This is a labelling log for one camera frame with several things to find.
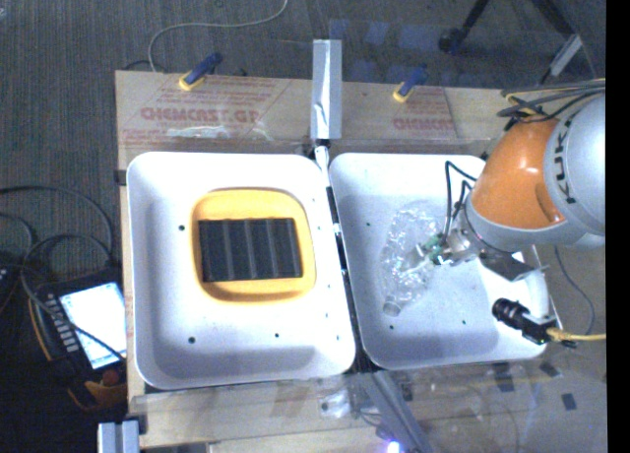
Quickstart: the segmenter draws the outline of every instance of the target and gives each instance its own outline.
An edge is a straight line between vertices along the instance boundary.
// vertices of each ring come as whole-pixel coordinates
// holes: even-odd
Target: white screen
[[[125,303],[115,283],[68,293],[60,297],[68,318],[77,327],[124,355],[127,351]],[[116,362],[118,357],[85,334],[77,333],[94,369]]]

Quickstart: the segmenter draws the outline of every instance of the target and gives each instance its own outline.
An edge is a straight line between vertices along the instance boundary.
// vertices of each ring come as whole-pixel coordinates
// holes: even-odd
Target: blue light
[[[387,445],[387,453],[402,453],[401,445],[396,441],[390,442]]]

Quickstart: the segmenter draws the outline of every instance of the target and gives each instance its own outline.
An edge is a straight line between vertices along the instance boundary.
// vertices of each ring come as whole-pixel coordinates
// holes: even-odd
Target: caster wheel
[[[447,54],[457,54],[462,46],[464,38],[466,38],[466,32],[464,30],[451,28],[450,30],[446,30],[442,33],[437,45],[442,52],[446,52]]]

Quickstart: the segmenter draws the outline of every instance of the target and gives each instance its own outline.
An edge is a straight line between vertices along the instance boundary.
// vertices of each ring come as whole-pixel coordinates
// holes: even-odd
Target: floor
[[[528,0],[492,0],[458,55],[440,51],[437,39],[463,22],[474,0],[287,0],[284,8],[283,1],[0,0],[0,189],[43,184],[88,196],[114,227],[110,253],[116,260],[116,70],[149,70],[153,60],[158,71],[184,73],[218,51],[223,57],[219,74],[309,79],[311,42],[329,37],[344,42],[347,81],[397,83],[424,62],[428,85],[507,89],[536,84],[566,39]],[[584,45],[557,81],[605,77],[606,0],[554,1]],[[244,26],[261,19],[269,20]],[[197,22],[240,26],[178,27],[157,35]],[[0,262],[24,256],[29,247],[19,218],[33,229],[35,241],[76,236],[46,255],[47,273],[56,279],[103,264],[88,239],[106,240],[106,226],[78,196],[61,190],[0,191],[0,214],[11,216],[0,216],[0,251],[5,252]],[[593,332],[605,331],[605,248],[561,249],[567,272],[588,300],[566,279],[553,248],[539,253],[549,265],[549,288],[565,327],[584,331],[594,315]],[[11,309],[0,315],[0,332],[11,340],[9,350],[0,351],[5,363],[0,450],[95,451],[96,424],[120,420],[125,410],[87,415],[77,409],[49,373],[22,310],[25,301],[16,293]],[[417,384],[430,387],[446,375],[463,377],[449,370],[420,374]],[[607,451],[605,342],[583,343],[575,350],[550,347],[544,360],[524,362],[515,370],[529,378],[528,404],[516,404],[521,411],[516,421],[505,414],[462,414],[466,399],[454,401],[459,404],[448,419],[418,411],[419,420],[432,423],[434,449]],[[500,402],[499,407],[507,401]],[[496,421],[483,421],[490,415]],[[518,440],[497,439],[514,423]],[[309,441],[304,451],[322,451],[316,439]],[[251,445],[215,449],[246,447]]]

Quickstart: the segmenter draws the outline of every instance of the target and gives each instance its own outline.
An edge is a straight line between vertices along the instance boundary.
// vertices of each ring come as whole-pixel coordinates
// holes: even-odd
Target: crumpled plastic bottle
[[[419,243],[435,238],[441,228],[435,217],[427,215],[426,206],[420,201],[404,205],[394,215],[379,259],[385,314],[398,316],[427,290],[435,264],[426,259],[409,272],[405,271],[405,260]]]

